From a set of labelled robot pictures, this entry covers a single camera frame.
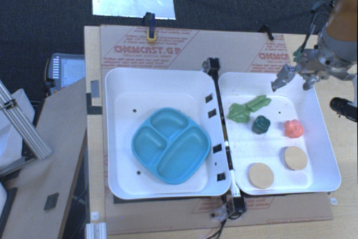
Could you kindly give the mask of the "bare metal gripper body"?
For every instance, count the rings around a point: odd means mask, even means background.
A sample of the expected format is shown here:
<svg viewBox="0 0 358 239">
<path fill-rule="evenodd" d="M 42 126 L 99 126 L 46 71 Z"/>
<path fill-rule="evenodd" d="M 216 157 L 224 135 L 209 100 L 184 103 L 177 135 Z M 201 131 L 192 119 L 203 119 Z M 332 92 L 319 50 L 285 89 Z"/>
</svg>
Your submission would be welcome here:
<svg viewBox="0 0 358 239">
<path fill-rule="evenodd" d="M 326 48 L 305 49 L 297 62 L 299 74 L 317 79 L 328 79 L 330 76 L 338 79 L 350 79 L 348 70 L 351 63 L 337 57 Z"/>
</svg>

